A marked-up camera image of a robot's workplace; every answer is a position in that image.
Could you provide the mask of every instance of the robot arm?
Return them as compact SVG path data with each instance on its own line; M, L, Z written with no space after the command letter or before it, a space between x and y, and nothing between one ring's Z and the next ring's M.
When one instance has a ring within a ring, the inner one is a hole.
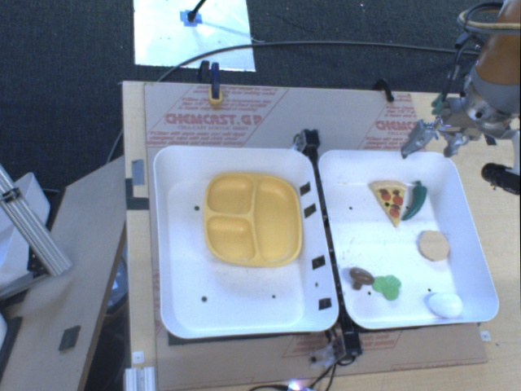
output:
M493 7L497 10L501 4L495 3ZM519 194L519 130L512 130L510 123L519 117L521 0L505 0L495 24L471 20L472 14L490 8L489 4L478 5L460 15L458 21L466 30L465 42L476 33L486 33L489 37L460 96L448 97L449 88L440 94L433 103L436 119L430 123L419 121L401 154L406 158L438 134L447 141L445 156L457 154L461 145L479 139L481 134L490 143L494 139L510 139L514 144L514 166L488 164L482 176L493 185Z

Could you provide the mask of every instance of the egg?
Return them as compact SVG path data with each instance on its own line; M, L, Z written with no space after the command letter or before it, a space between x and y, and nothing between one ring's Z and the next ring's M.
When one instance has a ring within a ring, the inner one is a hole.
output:
M463 311L463 302L458 294L437 292L427 299L432 312L444 319L455 319Z

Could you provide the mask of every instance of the wire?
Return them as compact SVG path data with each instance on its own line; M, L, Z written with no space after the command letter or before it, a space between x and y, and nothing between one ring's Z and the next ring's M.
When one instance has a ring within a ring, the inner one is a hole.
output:
M326 378L327 374L331 373L331 377L335 374L336 371L336 363L328 367L322 375L320 375L315 381L313 381L308 388L315 388L315 385L318 384L320 381L322 381L324 378Z
M258 389L277 389L278 391L287 391L287 385L259 385L258 387L250 388L249 391L257 391Z
M460 72L460 67L461 67L460 59L462 57L463 51L465 50L466 42L468 42L469 39L470 39L470 37L468 39L466 39L466 41L463 43L462 47L460 47L456 50L456 53L454 55L453 68L447 78L447 83L445 84L444 89L441 91L441 94L443 96L443 98L442 98L443 101L445 101L445 99L447 98L447 95L449 95L449 93L452 89L453 83L458 78L458 75Z
M266 47L275 47L275 46L372 46L379 48L394 48L394 49L404 49L410 51L427 51L427 52L440 52L445 54L453 54L454 50L445 49L445 48L434 48L429 46L415 46L415 45L405 45L400 43L384 43L384 42L356 42L356 41L281 41L281 42L262 42L262 43L250 43L245 45L236 45L236 46L227 46L223 48L219 48L213 51L204 52L203 54L194 56L189 58L175 67L170 68L167 72L165 72L157 82L164 81L170 74L177 71L179 68L182 68L188 64L191 64L200 59L206 58L210 55L221 54L223 52L230 51L239 51L242 49L252 49L252 48L266 48Z
M112 157L114 156L114 152L116 151L116 148L119 145L121 138L123 138L123 130L120 130L120 133L117 135L116 141L114 141L114 144L112 145L112 149L109 152L108 157L107 157L107 164L112 160Z
M55 188L42 188L43 192L48 192L49 194L59 194L60 190L56 190Z
M351 359L349 359L347 362L344 361L346 357L340 359L338 362L337 362L337 365L341 366L341 367L348 367L349 365L352 365L356 360L357 360L357 357L356 356L352 356Z
M502 34L518 34L521 31L521 25L517 23L485 23L471 20L471 17L481 11L497 11L503 7L503 3L486 2L472 6L470 9L462 11L458 16L458 23L467 31L474 33L502 33Z
M326 389L324 391L329 391L331 386L333 385L333 379L335 378L337 364L333 365L333 369L331 370L331 376L329 377L329 382L327 383Z

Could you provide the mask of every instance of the mushroom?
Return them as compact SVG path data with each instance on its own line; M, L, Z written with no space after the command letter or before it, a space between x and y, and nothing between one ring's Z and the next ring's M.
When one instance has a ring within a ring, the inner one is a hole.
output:
M374 282L373 275L371 275L366 270L363 270L362 268L357 268L356 266L354 268L351 268L351 270L349 271L349 275L351 275L351 278L354 281L352 287L355 290L361 289L362 284L371 285Z

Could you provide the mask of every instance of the pizza slice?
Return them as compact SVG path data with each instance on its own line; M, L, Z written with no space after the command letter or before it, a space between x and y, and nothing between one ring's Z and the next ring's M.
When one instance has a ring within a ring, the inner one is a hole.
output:
M376 181L369 187L394 227L398 227L404 204L405 184L399 181Z

